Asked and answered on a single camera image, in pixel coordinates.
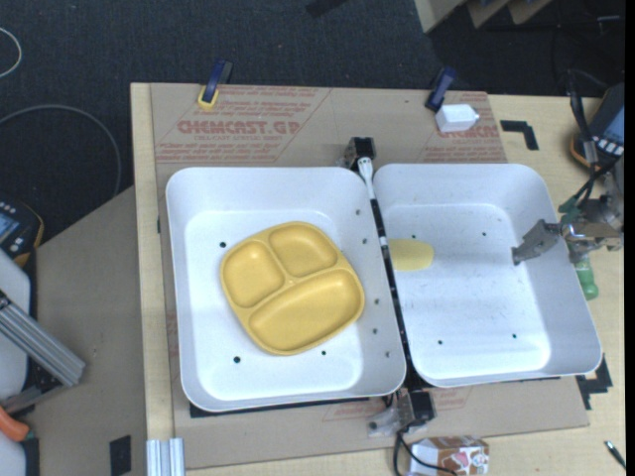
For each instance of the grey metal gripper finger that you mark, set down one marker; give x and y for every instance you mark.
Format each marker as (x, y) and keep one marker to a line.
(542, 231)
(527, 254)

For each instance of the brown cardboard board red print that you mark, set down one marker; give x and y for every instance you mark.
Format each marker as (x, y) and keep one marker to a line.
(307, 117)

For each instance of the small white carton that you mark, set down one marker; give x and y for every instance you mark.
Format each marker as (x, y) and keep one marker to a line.
(454, 117)

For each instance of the yellow divided plate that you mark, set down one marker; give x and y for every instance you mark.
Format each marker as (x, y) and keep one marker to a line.
(297, 310)

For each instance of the black pen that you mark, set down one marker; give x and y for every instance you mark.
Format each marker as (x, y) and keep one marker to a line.
(615, 453)

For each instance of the thin black and white rod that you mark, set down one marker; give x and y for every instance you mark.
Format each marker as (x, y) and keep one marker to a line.
(382, 233)

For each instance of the brown and white carton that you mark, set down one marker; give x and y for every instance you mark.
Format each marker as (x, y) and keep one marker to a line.
(456, 456)

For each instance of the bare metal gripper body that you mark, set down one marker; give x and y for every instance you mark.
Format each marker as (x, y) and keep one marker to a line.
(595, 228)

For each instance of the pale yellow flat oval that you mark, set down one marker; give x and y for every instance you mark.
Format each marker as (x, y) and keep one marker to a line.
(411, 256)

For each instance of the green plastic bottle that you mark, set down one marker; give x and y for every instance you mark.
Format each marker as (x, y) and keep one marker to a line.
(588, 280)

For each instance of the white plastic tray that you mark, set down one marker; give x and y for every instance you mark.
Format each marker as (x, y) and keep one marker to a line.
(476, 305)
(208, 355)

